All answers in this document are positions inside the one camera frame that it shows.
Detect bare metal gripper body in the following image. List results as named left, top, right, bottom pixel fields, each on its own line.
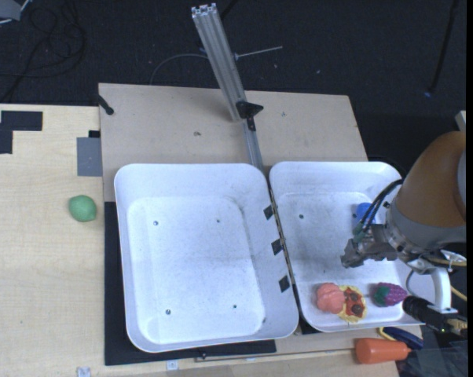
left=355, top=223, right=413, bottom=262

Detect purple grapes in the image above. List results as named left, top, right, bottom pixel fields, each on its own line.
left=369, top=282, right=409, bottom=308

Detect green round fruit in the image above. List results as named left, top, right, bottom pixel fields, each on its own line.
left=68, top=194, right=98, bottom=223

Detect brown cardboard board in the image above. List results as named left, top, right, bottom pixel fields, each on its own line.
left=97, top=82, right=423, bottom=377

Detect blue rounded object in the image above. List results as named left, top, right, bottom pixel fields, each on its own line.
left=355, top=202, right=375, bottom=224

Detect yellow and red pizza slice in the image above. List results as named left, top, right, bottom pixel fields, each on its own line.
left=337, top=284, right=369, bottom=324

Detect black cylinder on white bracket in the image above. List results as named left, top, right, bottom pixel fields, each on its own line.
left=401, top=249, right=468, bottom=334

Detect orange carrot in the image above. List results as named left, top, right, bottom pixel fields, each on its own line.
left=354, top=337, right=413, bottom=365

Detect white plastic tray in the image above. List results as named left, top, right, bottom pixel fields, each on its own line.
left=113, top=162, right=301, bottom=354
left=268, top=160, right=435, bottom=334

